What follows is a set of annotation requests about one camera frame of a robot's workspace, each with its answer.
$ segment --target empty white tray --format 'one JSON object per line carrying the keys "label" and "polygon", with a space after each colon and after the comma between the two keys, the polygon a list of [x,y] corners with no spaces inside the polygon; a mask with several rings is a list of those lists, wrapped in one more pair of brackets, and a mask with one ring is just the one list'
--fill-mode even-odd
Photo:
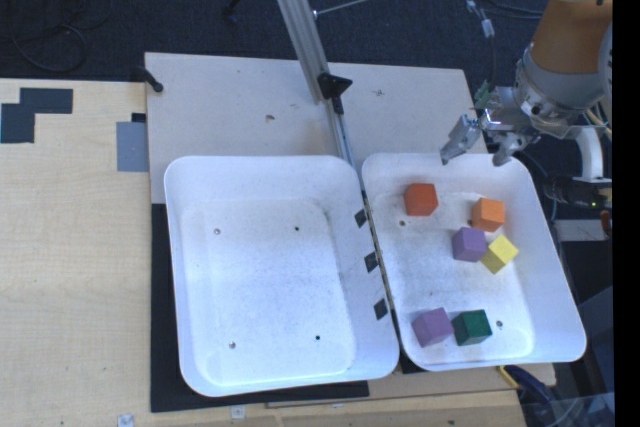
{"label": "empty white tray", "polygon": [[[567,362],[586,336],[528,170],[516,159],[495,167],[492,155],[464,154],[443,166],[437,154],[376,154],[362,178],[407,356],[426,370]],[[403,193],[433,183],[439,206],[428,217],[406,215]],[[451,237],[468,226],[481,196],[501,200],[503,233],[519,249],[497,274],[481,262],[453,259]],[[420,347],[411,322],[443,307],[450,318],[484,309],[492,336],[458,346],[452,335]]]}
{"label": "empty white tray", "polygon": [[164,182],[191,388],[226,396],[391,373],[399,344],[345,161],[189,156]]}

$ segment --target yellow block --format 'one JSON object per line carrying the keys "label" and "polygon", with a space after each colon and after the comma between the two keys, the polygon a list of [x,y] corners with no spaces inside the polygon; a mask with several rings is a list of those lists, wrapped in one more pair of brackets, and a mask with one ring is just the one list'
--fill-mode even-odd
{"label": "yellow block", "polygon": [[518,252],[519,249],[507,237],[500,234],[487,246],[487,252],[480,261],[495,274],[513,260]]}

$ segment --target red block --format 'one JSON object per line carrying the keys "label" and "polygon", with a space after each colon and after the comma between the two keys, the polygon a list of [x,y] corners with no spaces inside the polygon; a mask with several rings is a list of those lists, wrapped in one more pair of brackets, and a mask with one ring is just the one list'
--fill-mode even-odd
{"label": "red block", "polygon": [[431,215],[438,207],[436,187],[432,183],[412,183],[404,192],[407,215]]}

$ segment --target wooden surface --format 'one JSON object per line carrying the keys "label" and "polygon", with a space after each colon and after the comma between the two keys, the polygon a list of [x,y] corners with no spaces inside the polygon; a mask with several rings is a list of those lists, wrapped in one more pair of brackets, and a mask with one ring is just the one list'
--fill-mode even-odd
{"label": "wooden surface", "polygon": [[[151,413],[149,173],[118,172],[116,153],[116,123],[145,112],[145,85],[4,79],[0,102],[20,87],[74,96],[72,114],[36,115],[33,144],[0,144],[1,425],[526,425],[495,368],[392,375],[368,400],[253,404],[244,419]],[[551,365],[530,370],[554,379]]]}

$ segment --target colored block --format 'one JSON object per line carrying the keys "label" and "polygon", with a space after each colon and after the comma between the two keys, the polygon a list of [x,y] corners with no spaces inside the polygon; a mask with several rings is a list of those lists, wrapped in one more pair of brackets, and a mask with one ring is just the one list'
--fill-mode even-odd
{"label": "colored block", "polygon": [[436,187],[432,183],[412,183],[404,192],[407,215],[431,215],[438,206]]}
{"label": "colored block", "polygon": [[484,310],[463,311],[452,321],[458,345],[473,345],[489,338],[493,333]]}
{"label": "colored block", "polygon": [[436,344],[453,334],[453,326],[444,308],[421,313],[411,326],[420,342],[420,347]]}
{"label": "colored block", "polygon": [[507,265],[518,254],[519,249],[503,234],[498,235],[487,246],[480,261],[494,274]]}
{"label": "colored block", "polygon": [[471,207],[471,226],[494,232],[504,224],[504,203],[497,199],[480,198]]}
{"label": "colored block", "polygon": [[477,262],[487,252],[487,240],[483,230],[463,226],[451,238],[453,258]]}

